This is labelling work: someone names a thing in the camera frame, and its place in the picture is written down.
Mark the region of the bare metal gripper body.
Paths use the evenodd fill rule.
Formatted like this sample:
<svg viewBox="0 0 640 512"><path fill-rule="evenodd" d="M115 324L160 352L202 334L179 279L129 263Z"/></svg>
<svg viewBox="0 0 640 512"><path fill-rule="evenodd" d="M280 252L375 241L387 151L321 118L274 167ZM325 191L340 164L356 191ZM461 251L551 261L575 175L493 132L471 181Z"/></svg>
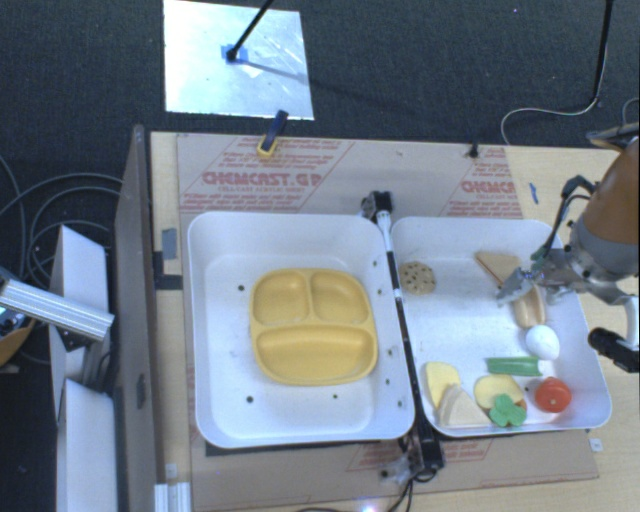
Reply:
<svg viewBox="0 0 640 512"><path fill-rule="evenodd" d="M587 293L605 304L622 304L626 293L617 282L623 278L600 265L588 253L576 249L551 249L533 265L534 281L544 288L548 304L556 304L565 295Z"/></svg>

